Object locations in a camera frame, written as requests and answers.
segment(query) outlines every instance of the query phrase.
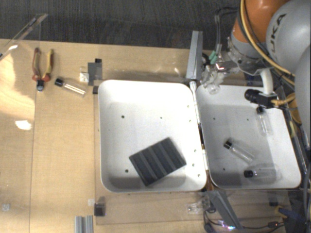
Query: red and yellow pliers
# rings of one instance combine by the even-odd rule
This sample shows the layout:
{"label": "red and yellow pliers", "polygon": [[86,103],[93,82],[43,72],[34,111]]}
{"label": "red and yellow pliers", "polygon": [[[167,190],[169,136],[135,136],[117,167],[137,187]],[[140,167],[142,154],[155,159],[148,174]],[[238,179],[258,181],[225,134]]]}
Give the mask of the red and yellow pliers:
{"label": "red and yellow pliers", "polygon": [[50,75],[51,75],[52,68],[53,68],[54,51],[51,49],[48,53],[47,69],[45,70],[43,76],[41,76],[40,74],[40,65],[39,65],[40,55],[41,55],[40,49],[35,48],[34,59],[33,59],[33,72],[34,72],[33,80],[37,82],[37,90],[41,92],[44,87],[44,82],[48,82],[51,79]]}

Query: bottle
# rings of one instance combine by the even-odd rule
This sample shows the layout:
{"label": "bottle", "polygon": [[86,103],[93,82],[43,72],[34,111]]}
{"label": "bottle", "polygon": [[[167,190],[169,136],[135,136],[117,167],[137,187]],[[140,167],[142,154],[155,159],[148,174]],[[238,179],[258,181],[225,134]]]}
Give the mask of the bottle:
{"label": "bottle", "polygon": [[253,154],[244,150],[237,144],[233,144],[230,140],[225,142],[224,147],[246,163],[251,163],[254,160]]}
{"label": "bottle", "polygon": [[257,113],[257,125],[258,125],[260,134],[262,135],[272,134],[270,120],[264,108],[262,108],[261,106],[258,106],[256,109],[256,113]]}
{"label": "bottle", "polygon": [[84,95],[86,94],[86,88],[74,80],[56,79],[55,85],[65,89],[67,91],[70,91],[72,93],[75,93],[77,95],[80,95],[81,97],[84,97]]}
{"label": "bottle", "polygon": [[263,182],[274,182],[277,179],[277,169],[273,163],[262,163],[250,166],[244,171],[244,177],[250,180],[261,180]]}

